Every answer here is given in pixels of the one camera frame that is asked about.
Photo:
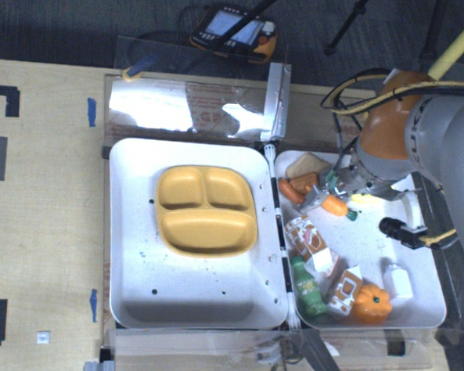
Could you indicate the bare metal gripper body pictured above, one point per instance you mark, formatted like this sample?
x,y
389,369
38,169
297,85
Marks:
x,y
353,182

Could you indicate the black cylinder on white bracket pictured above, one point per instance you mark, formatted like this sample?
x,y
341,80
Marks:
x,y
403,230

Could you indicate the small orange and white carton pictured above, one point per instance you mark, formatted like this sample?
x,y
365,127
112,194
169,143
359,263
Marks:
x,y
346,291

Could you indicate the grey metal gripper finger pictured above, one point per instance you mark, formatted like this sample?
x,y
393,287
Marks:
x,y
314,198

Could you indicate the orange carrot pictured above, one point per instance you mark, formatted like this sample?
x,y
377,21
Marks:
x,y
334,206

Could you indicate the green plastic bottle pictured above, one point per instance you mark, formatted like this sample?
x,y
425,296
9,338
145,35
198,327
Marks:
x,y
308,289

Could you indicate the orange pumpkin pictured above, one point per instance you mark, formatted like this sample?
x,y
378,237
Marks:
x,y
371,305

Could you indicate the thin black and white rod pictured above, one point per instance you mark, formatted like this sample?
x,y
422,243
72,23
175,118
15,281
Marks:
x,y
279,219

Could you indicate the orange sausage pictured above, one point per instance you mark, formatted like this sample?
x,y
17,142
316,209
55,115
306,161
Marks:
x,y
290,190

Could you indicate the yellow banana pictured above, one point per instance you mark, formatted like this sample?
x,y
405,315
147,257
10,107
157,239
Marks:
x,y
366,198

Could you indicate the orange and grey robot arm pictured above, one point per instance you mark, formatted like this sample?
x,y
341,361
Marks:
x,y
435,130

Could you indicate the white plastic bottle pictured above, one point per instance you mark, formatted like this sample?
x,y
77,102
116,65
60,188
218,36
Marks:
x,y
398,281

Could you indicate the yellow divided plate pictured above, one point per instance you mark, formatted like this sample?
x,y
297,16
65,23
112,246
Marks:
x,y
206,214

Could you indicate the brown biscuit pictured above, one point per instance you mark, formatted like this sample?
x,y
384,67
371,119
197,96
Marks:
x,y
304,182

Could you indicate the white plastic tray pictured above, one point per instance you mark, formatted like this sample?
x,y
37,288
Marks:
x,y
369,248
194,288

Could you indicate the tan bread slice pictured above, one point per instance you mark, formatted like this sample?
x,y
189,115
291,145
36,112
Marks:
x,y
305,163

